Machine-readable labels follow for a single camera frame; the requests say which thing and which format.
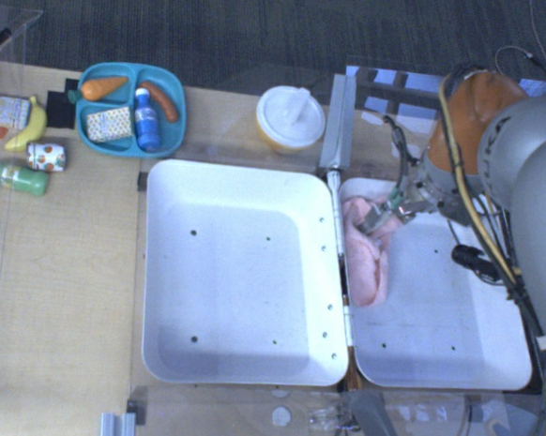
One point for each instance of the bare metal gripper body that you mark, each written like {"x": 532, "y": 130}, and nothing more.
{"x": 420, "y": 201}

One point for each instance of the yellow cup with white lid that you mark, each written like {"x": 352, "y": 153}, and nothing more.
{"x": 290, "y": 115}

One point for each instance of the black cylinder on white bracket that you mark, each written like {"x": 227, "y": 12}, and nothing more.
{"x": 472, "y": 257}

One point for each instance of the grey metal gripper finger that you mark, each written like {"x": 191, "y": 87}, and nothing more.
{"x": 406, "y": 215}
{"x": 371, "y": 220}

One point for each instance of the white can with orange print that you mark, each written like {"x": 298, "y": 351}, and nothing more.
{"x": 46, "y": 157}

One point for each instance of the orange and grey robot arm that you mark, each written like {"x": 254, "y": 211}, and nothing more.
{"x": 532, "y": 153}

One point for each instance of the blue bottle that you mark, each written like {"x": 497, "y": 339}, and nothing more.
{"x": 147, "y": 125}

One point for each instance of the orange carrot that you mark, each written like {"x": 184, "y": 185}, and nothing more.
{"x": 102, "y": 87}

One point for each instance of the pink cloth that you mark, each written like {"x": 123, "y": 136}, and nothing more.
{"x": 365, "y": 271}

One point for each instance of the brown sausage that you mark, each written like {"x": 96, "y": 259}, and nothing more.
{"x": 162, "y": 101}

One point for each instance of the blue divided plate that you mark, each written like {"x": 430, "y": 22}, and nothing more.
{"x": 166, "y": 136}

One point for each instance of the green bottle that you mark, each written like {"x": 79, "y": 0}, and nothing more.
{"x": 19, "y": 179}

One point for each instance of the white plastic tray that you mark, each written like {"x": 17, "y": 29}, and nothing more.
{"x": 244, "y": 285}
{"x": 439, "y": 315}

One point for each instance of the yellow banana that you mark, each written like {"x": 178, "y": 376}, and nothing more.
{"x": 31, "y": 128}

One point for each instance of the red and white carton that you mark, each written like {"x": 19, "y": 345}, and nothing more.
{"x": 4, "y": 111}

